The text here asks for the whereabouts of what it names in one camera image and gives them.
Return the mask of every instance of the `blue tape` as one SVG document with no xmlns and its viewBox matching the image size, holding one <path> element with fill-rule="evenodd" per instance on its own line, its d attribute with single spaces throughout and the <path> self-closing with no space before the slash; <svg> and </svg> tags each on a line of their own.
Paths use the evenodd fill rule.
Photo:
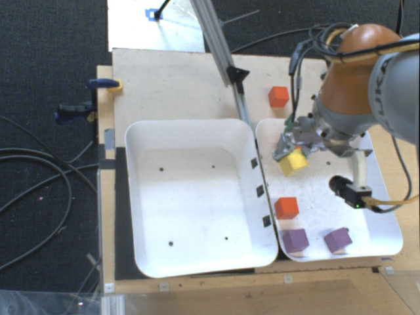
<svg viewBox="0 0 420 315">
<path fill-rule="evenodd" d="M 156 9 L 156 8 L 149 8 L 149 9 L 146 9 L 144 13 L 146 14 L 146 17 L 149 21 L 158 21 L 155 19 L 155 12 L 157 12 L 158 10 L 159 9 Z M 160 19 L 163 19 L 163 13 L 160 14 Z"/>
</svg>

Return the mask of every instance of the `dark carpet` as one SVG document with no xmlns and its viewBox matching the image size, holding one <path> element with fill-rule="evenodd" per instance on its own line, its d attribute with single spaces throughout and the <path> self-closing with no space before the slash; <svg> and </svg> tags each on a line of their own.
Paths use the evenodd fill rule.
<svg viewBox="0 0 420 315">
<path fill-rule="evenodd" d="M 224 27 L 231 49 L 273 33 L 325 22 L 375 22 L 394 28 L 399 0 L 213 0 L 219 18 L 260 13 Z M 419 31 L 420 0 L 406 0 L 404 34 Z M 0 0 L 0 115 L 44 140 L 60 157 L 72 159 L 93 139 L 93 124 L 54 122 L 58 104 L 89 100 L 85 89 L 99 64 L 110 64 L 106 0 Z M 287 56 L 305 34 L 261 43 L 242 53 Z M 0 148 L 44 150 L 0 121 Z M 75 165 L 97 162 L 96 145 Z M 84 172 L 96 183 L 96 171 Z M 30 161 L 0 162 L 0 208 L 30 186 L 54 175 Z M 0 289 L 77 291 L 89 270 L 86 255 L 98 258 L 96 196 L 70 175 L 72 210 L 66 227 L 45 247 L 0 270 Z M 0 266 L 47 237 L 67 204 L 62 180 L 30 194 L 0 214 Z M 92 277 L 88 286 L 96 277 Z"/>
</svg>

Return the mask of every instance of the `red cube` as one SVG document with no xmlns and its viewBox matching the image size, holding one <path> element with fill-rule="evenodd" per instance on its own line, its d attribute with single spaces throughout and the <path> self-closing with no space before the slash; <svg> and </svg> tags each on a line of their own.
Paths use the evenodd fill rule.
<svg viewBox="0 0 420 315">
<path fill-rule="evenodd" d="M 274 204 L 277 219 L 294 219 L 299 214 L 296 197 L 282 197 Z"/>
<path fill-rule="evenodd" d="M 268 100 L 272 108 L 283 108 L 289 101 L 287 87 L 272 87 L 268 93 Z"/>
</svg>

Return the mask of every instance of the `metal pole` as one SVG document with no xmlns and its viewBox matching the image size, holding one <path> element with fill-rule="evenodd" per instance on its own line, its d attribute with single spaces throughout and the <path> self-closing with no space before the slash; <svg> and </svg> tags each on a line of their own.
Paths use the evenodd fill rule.
<svg viewBox="0 0 420 315">
<path fill-rule="evenodd" d="M 170 2 L 170 0 L 165 0 L 162 4 L 162 6 L 160 6 L 160 8 L 154 13 L 155 16 L 155 20 L 160 20 L 160 16 L 164 10 L 164 8 L 166 7 L 166 5 Z"/>
<path fill-rule="evenodd" d="M 234 69 L 235 64 L 232 55 L 230 54 L 229 46 L 224 37 L 219 19 L 217 18 L 213 2 L 211 0 L 190 0 L 190 2 L 198 17 L 204 37 L 209 45 L 213 58 L 215 59 L 224 84 L 226 86 L 231 85 L 233 88 L 238 115 L 241 120 L 248 125 L 251 125 L 242 85 L 242 81 L 246 75 L 239 76 L 242 78 L 235 78 L 233 75 L 232 79 L 228 75 L 228 69 Z"/>
</svg>

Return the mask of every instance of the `black cable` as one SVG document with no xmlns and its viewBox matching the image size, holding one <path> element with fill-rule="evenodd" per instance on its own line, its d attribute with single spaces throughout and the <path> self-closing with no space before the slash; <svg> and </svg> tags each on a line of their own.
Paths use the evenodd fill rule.
<svg viewBox="0 0 420 315">
<path fill-rule="evenodd" d="M 360 49 L 357 51 L 350 51 L 350 52 L 337 52 L 335 51 L 333 46 L 328 45 L 326 43 L 329 35 L 331 35 L 335 30 L 339 28 L 350 28 L 351 26 L 352 26 L 351 24 L 347 24 L 344 22 L 332 24 L 326 27 L 325 29 L 320 30 L 316 35 L 314 35 L 314 32 L 315 30 L 319 30 L 320 25 L 314 26 L 309 31 L 309 36 L 312 39 L 312 46 L 314 47 L 314 50 L 317 53 L 321 54 L 322 56 L 338 58 L 339 60 L 341 60 L 341 62 L 344 62 L 344 59 L 346 58 L 352 58 L 352 57 L 362 56 L 362 55 L 371 54 L 371 53 L 379 54 L 379 51 L 388 51 L 390 49 L 398 49 L 400 47 L 405 47 L 408 45 L 415 45 L 419 43 L 419 41 L 416 39 L 407 39 L 404 41 L 385 43 L 382 45 L 377 45 L 375 47 L 370 47 L 370 48 Z"/>
<path fill-rule="evenodd" d="M 291 122 L 295 121 L 296 101 L 295 101 L 295 77 L 290 76 L 290 94 L 291 94 Z"/>
<path fill-rule="evenodd" d="M 400 0 L 400 6 L 398 8 L 398 19 L 396 21 L 396 29 L 395 29 L 395 32 L 399 34 L 400 36 L 402 36 L 401 26 L 402 26 L 402 21 L 404 19 L 404 2 L 405 0 Z"/>
<path fill-rule="evenodd" d="M 56 159 L 57 161 L 59 161 L 60 163 L 71 163 L 73 160 L 71 161 L 65 161 L 63 160 L 61 157 L 59 157 L 58 155 L 56 155 L 53 150 L 51 148 L 49 148 L 47 146 L 47 144 L 45 144 L 40 138 L 38 138 L 36 135 L 34 135 L 33 133 L 29 132 L 25 127 L 19 125 L 18 123 L 15 123 L 13 120 L 10 120 L 6 117 L 3 117 L 2 115 L 0 115 L 0 120 L 3 120 L 7 123 L 9 123 L 10 125 L 16 127 L 17 129 L 19 129 L 20 131 L 26 133 L 27 135 L 29 135 L 31 138 L 33 138 L 36 142 L 38 142 L 42 147 L 44 147 L 44 149 L 46 149 L 46 151 L 48 151 L 48 153 L 50 153 L 54 159 Z"/>
<path fill-rule="evenodd" d="M 32 249 L 30 249 L 29 251 L 25 252 L 23 255 L 20 255 L 20 256 L 16 257 L 15 259 L 13 259 L 9 262 L 6 262 L 5 264 L 2 264 L 0 266 L 0 271 L 2 271 L 5 268 L 17 263 L 18 261 L 21 261 L 22 259 L 26 258 L 27 256 L 31 255 L 32 253 L 34 253 L 35 251 L 37 251 L 38 249 L 43 247 L 46 243 L 48 243 L 57 234 L 57 232 L 62 228 L 62 226 L 64 225 L 64 223 L 66 222 L 66 220 L 68 218 L 68 215 L 70 213 L 70 209 L 72 208 L 72 186 L 70 185 L 70 182 L 69 182 L 66 174 L 57 165 L 55 165 L 53 162 L 42 159 L 40 157 L 28 156 L 28 155 L 3 156 L 3 157 L 0 157 L 0 162 L 1 161 L 12 160 L 12 159 L 26 159 L 26 160 L 30 160 L 30 161 L 39 162 L 39 163 L 42 163 L 44 165 L 47 165 L 47 166 L 55 169 L 58 173 L 60 173 L 60 176 L 64 179 L 64 182 L 66 183 L 66 186 L 67 186 L 67 189 L 68 189 L 68 205 L 67 205 L 67 210 L 64 213 L 64 216 L 63 216 L 61 222 L 58 224 L 58 226 L 54 229 L 54 231 L 48 237 L 46 237 L 41 243 L 39 243 L 38 245 L 36 245 Z"/>
<path fill-rule="evenodd" d="M 87 148 L 85 147 L 83 149 L 83 153 L 87 151 Z M 40 152 L 39 150 L 30 150 L 27 148 L 3 148 L 0 149 L 0 153 L 11 153 L 11 152 L 18 152 L 18 153 L 26 153 L 26 154 L 35 154 L 37 156 L 42 156 L 44 158 L 49 158 L 49 159 L 55 159 L 54 156 L 45 153 L 45 152 Z M 98 194 L 95 186 L 92 184 L 92 182 L 83 174 L 81 173 L 76 167 L 74 167 L 73 165 L 69 164 L 69 163 L 64 163 L 63 164 L 64 167 L 70 169 L 71 171 L 73 171 L 78 177 L 80 177 L 80 179 L 85 182 L 95 194 Z"/>
<path fill-rule="evenodd" d="M 66 161 L 67 164 L 71 164 L 76 162 L 79 158 L 81 158 L 83 156 L 84 153 L 87 152 L 87 150 L 93 145 L 93 141 L 90 141 L 90 143 L 88 143 L 86 145 L 86 147 L 84 147 L 84 149 L 82 149 L 82 151 L 80 153 L 78 153 L 78 155 L 76 155 L 73 159 L 71 159 L 70 161 Z"/>
<path fill-rule="evenodd" d="M 78 168 L 77 168 L 77 170 L 83 170 L 83 169 L 89 169 L 89 168 L 97 168 L 98 166 L 99 166 L 99 164 L 97 164 L 97 163 L 92 164 L 92 165 L 84 165 L 84 166 L 78 167 Z M 67 174 L 72 173 L 72 172 L 73 172 L 72 170 L 67 170 L 67 171 L 64 171 L 64 174 L 66 174 L 66 175 L 67 175 Z M 32 186 L 31 188 L 29 188 L 29 189 L 25 190 L 24 192 L 22 192 L 21 194 L 19 194 L 18 196 L 16 196 L 15 198 L 13 198 L 12 200 L 10 200 L 10 201 L 9 201 L 9 202 L 7 202 L 6 204 L 4 204 L 4 206 L 2 206 L 2 207 L 0 208 L 0 214 L 1 214 L 1 213 L 5 210 L 5 209 L 7 209 L 8 207 L 10 207 L 12 204 L 16 203 L 18 200 L 20 200 L 21 198 L 23 198 L 24 196 L 26 196 L 26 195 L 30 194 L 31 192 L 33 192 L 34 190 L 37 190 L 37 189 L 38 189 L 38 188 L 40 188 L 40 187 L 42 187 L 42 186 L 44 186 L 44 185 L 46 185 L 46 184 L 48 184 L 48 183 L 52 182 L 53 180 L 58 179 L 60 176 L 61 176 L 61 175 L 55 175 L 55 176 L 53 176 L 53 177 L 47 178 L 46 180 L 44 180 L 44 181 L 42 181 L 42 182 L 40 182 L 40 183 L 36 184 L 35 186 Z"/>
<path fill-rule="evenodd" d="M 404 201 L 405 201 L 405 200 L 408 200 L 408 198 L 411 196 L 411 191 L 413 190 L 413 183 L 411 181 L 410 173 L 407 170 L 407 166 L 406 166 L 406 164 L 405 164 L 405 162 L 404 162 L 404 160 L 401 156 L 401 152 L 400 152 L 400 149 L 399 149 L 398 144 L 396 142 L 396 139 L 393 135 L 391 137 L 392 137 L 392 143 L 394 144 L 396 155 L 398 156 L 398 161 L 400 162 L 400 164 L 402 166 L 402 170 L 404 171 L 404 174 L 406 175 L 407 182 L 408 182 L 407 194 L 404 197 Z M 372 208 L 374 208 L 373 210 L 376 213 L 390 213 L 391 211 L 395 211 L 395 210 L 399 209 L 401 206 L 402 206 L 402 204 L 394 205 L 393 207 L 390 207 L 389 209 L 381 209 L 380 207 L 372 207 Z"/>
<path fill-rule="evenodd" d="M 303 59 L 305 58 L 305 56 L 312 50 L 313 48 L 307 48 L 307 50 L 305 50 L 303 52 L 303 54 L 301 55 L 301 57 L 299 57 L 299 62 L 297 64 L 297 79 L 298 82 L 296 83 L 296 106 L 295 106 L 295 110 L 297 111 L 297 106 L 299 105 L 299 98 L 301 96 L 301 83 L 302 83 L 302 79 L 301 79 L 301 68 L 302 68 L 302 63 L 303 63 Z"/>
<path fill-rule="evenodd" d="M 290 35 L 290 34 L 296 34 L 296 33 L 304 33 L 304 32 L 307 32 L 309 30 L 311 30 L 311 28 L 301 28 L 301 29 L 296 29 L 296 30 L 283 31 L 282 33 L 276 33 L 274 35 L 263 37 L 262 39 L 258 39 L 254 42 L 248 43 L 247 45 L 243 45 L 239 48 L 236 48 L 236 49 L 230 51 L 230 53 L 232 53 L 232 54 L 237 53 L 238 51 L 244 50 L 244 49 L 249 48 L 249 47 L 253 47 L 254 45 L 258 45 L 262 42 L 265 42 L 265 41 L 268 41 L 268 40 L 271 40 L 271 39 L 275 39 L 277 37 Z"/>
</svg>

